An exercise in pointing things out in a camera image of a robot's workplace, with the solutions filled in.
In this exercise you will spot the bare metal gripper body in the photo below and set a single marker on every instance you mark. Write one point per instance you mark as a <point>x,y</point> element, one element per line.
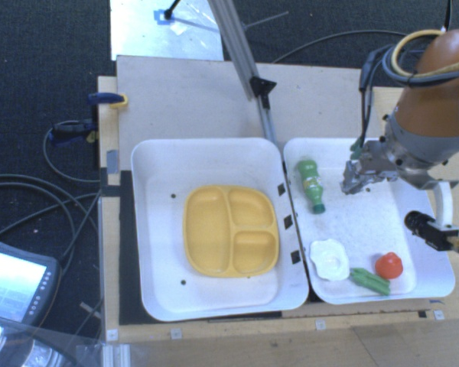
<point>382,164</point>

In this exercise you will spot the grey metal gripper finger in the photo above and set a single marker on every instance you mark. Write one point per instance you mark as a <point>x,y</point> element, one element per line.
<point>361,186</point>
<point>349,178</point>

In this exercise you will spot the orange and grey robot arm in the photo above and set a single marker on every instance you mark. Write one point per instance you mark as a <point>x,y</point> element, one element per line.
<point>436,90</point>

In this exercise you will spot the green plastic bottle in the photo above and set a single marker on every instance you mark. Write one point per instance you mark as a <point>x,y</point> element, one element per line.
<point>311,184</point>

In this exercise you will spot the white plastic tray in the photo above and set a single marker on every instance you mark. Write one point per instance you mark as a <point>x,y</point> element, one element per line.
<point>367,224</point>
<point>164,212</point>

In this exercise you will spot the white toy fried egg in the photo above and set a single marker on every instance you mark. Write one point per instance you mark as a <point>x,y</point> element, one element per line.
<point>329,260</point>

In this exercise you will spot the red toy tomato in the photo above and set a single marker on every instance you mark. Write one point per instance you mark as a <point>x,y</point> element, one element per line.
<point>389,266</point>

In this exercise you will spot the green toy pea pod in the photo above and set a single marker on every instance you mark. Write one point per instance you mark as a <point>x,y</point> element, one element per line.
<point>369,280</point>

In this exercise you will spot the yellow divided plate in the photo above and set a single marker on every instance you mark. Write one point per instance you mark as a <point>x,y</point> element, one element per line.
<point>208,228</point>

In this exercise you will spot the pale wood flat board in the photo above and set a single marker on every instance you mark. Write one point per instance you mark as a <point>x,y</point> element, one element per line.
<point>252,331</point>

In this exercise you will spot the pale grey flat board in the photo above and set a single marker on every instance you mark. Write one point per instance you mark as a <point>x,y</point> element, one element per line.
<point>183,101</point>

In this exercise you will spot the black cylinder on white bracket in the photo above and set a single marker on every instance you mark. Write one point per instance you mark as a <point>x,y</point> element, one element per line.
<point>428,228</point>

